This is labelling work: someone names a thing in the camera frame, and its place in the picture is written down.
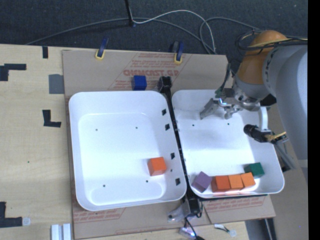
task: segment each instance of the orange cube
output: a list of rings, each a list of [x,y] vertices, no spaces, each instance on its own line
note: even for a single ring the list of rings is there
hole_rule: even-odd
[[[230,190],[230,181],[227,175],[219,175],[212,178],[212,192],[225,192]]]
[[[162,156],[151,158],[148,161],[148,169],[149,169],[150,176],[157,176],[157,175],[164,174],[165,171],[167,170],[165,159]]]
[[[252,172],[243,173],[240,175],[243,183],[243,188],[249,188],[256,184]]]
[[[241,190],[244,188],[240,174],[229,175],[231,190]]]

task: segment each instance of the purple block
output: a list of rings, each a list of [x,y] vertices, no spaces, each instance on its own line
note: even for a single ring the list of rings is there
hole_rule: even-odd
[[[206,175],[203,171],[201,171],[194,179],[191,184],[199,192],[203,193],[210,185],[212,177]]]

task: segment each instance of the cardboard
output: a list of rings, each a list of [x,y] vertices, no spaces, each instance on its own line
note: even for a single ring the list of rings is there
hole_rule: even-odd
[[[174,63],[173,53],[107,50],[103,60],[95,50],[62,51],[66,125],[75,239],[180,228],[183,222],[168,222],[167,213],[180,201],[92,212],[79,206],[75,196],[68,102],[78,92],[132,90],[134,75],[146,76],[146,90],[156,88],[161,76],[170,76],[172,94],[182,89],[217,89],[225,78],[224,55],[183,54]],[[232,80],[226,84],[230,87]],[[203,202],[205,211],[192,224],[235,222],[274,217],[269,196],[222,199]]]

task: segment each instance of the green cube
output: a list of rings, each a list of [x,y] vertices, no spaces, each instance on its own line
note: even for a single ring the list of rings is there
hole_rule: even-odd
[[[261,166],[261,163],[251,163],[244,167],[246,173],[252,173],[253,178],[258,179],[265,174],[264,169]]]

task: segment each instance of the blue block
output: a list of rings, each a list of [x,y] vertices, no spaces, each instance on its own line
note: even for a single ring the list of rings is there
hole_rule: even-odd
[[[134,75],[131,81],[133,91],[144,91],[147,88],[147,79],[144,75]]]

